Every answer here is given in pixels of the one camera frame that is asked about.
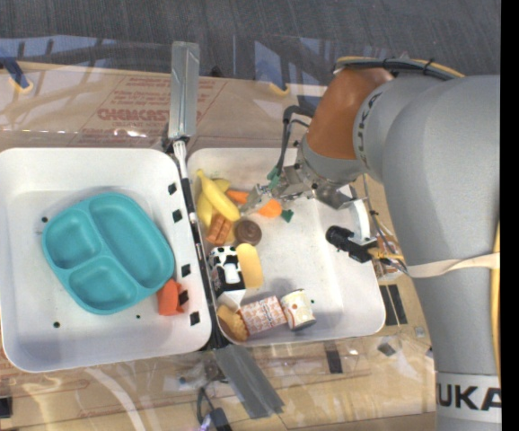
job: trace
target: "food can with label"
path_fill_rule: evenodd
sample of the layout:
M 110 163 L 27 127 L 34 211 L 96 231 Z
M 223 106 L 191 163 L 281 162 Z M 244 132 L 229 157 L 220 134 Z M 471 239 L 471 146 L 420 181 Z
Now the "food can with label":
M 279 302 L 284 309 L 284 315 L 291 330 L 302 330 L 315 324 L 312 305 L 303 289 L 296 289 L 294 292 L 284 295 Z
M 286 316 L 276 296 L 264 298 L 240 307 L 238 313 L 250 335 L 286 323 Z

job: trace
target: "white strap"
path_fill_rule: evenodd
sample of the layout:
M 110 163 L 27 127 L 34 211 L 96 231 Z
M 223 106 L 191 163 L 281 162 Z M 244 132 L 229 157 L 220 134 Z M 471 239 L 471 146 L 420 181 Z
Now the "white strap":
M 448 271 L 460 268 L 501 268 L 500 252 L 480 255 L 472 259 L 451 259 L 423 265 L 408 266 L 408 275 L 411 277 L 438 277 Z

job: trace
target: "white can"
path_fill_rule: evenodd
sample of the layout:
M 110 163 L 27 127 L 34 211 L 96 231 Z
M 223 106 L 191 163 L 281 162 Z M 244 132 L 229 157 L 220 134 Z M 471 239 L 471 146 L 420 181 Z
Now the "white can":
M 296 289 L 279 299 L 287 325 L 291 330 L 302 330 L 315 324 L 312 305 L 303 289 Z

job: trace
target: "kuka logo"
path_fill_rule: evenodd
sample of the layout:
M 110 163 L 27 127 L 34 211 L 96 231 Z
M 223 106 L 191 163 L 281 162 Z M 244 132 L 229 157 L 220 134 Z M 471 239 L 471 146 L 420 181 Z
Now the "kuka logo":
M 435 400 L 442 407 L 467 408 L 470 410 L 488 411 L 501 409 L 501 389 L 489 387 L 485 395 L 480 394 L 478 386 L 461 386 L 459 384 L 441 384 L 436 386 Z
M 378 92 L 377 94 L 374 94 L 371 99 L 367 102 L 365 109 L 361 113 L 361 121 L 359 121 L 359 124 L 357 125 L 357 150 L 359 150 L 359 158 L 362 162 L 364 162 L 365 165 L 367 165 L 367 156 L 365 155 L 365 146 L 364 146 L 364 130 L 367 117 L 369 116 L 369 113 L 371 112 L 371 108 L 374 106 L 375 101 L 377 101 L 377 98 L 381 96 L 383 93 Z

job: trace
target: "white tray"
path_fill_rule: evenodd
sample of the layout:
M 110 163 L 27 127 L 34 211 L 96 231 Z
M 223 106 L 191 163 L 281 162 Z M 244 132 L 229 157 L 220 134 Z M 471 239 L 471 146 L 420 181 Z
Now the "white tray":
M 296 150 L 286 152 L 285 164 L 293 164 Z M 265 184 L 266 176 L 279 157 L 272 148 L 207 148 L 196 151 L 188 160 L 194 199 L 201 186 L 195 175 L 202 169 L 208 177 L 225 178 L 236 189 L 251 189 Z M 305 289 L 312 300 L 317 323 L 292 332 L 287 325 L 250 337 L 244 345 L 260 346 L 344 339 L 374 334 L 385 321 L 385 307 L 371 262 L 360 264 L 337 251 L 325 239 L 332 225 L 352 229 L 347 210 L 336 211 L 314 199 L 299 199 L 291 206 L 290 223 L 259 214 L 250 219 L 259 224 L 262 239 L 257 246 L 264 272 L 264 286 L 249 290 L 242 304 L 269 295 L 281 297 L 297 288 Z
M 176 191 L 170 194 L 172 184 Z M 122 312 L 92 314 L 72 299 L 48 266 L 40 244 L 41 219 L 107 190 L 132 197 L 165 235 L 176 261 L 175 279 L 188 291 L 185 313 L 160 316 L 151 295 Z M 182 219 L 176 223 L 172 212 L 178 209 Z M 184 266 L 190 272 L 182 277 Z M 6 356 L 29 372 L 176 355 L 204 346 L 211 320 L 173 160 L 150 149 L 14 148 L 0 153 L 0 316 Z

